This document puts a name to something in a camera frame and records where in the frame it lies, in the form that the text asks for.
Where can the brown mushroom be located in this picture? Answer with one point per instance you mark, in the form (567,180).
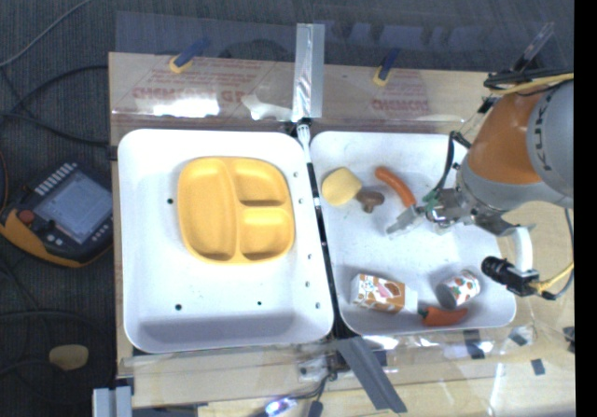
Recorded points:
(369,199)

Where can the pale yellow bread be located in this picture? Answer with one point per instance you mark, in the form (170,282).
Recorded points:
(340,186)

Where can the brown cardboard board red print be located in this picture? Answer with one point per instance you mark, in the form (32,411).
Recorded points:
(140,84)

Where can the black cylinder on white bracket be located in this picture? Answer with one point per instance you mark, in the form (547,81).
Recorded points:
(506,271)

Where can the white plastic tray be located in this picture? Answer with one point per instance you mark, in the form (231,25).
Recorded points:
(154,219)
(401,256)

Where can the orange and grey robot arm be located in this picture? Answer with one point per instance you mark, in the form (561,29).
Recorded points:
(513,149)

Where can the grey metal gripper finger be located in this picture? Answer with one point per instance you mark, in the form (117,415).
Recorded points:
(416,210)
(400,223)

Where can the orange carrot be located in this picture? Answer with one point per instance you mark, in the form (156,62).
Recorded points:
(443,316)

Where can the white and brown carton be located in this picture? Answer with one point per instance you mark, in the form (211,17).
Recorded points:
(382,294)

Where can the pale yellow rounded lump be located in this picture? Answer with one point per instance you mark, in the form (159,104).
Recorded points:
(68,357)

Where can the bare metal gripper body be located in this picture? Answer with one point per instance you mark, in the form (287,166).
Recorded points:
(450,210)

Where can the white cup with strawberry print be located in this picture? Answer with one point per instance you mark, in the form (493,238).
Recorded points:
(462,289)

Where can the yellow divided plate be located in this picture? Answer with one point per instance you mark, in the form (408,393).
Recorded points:
(210,210)

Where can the orange sausage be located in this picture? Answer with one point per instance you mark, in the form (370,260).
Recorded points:
(394,183)

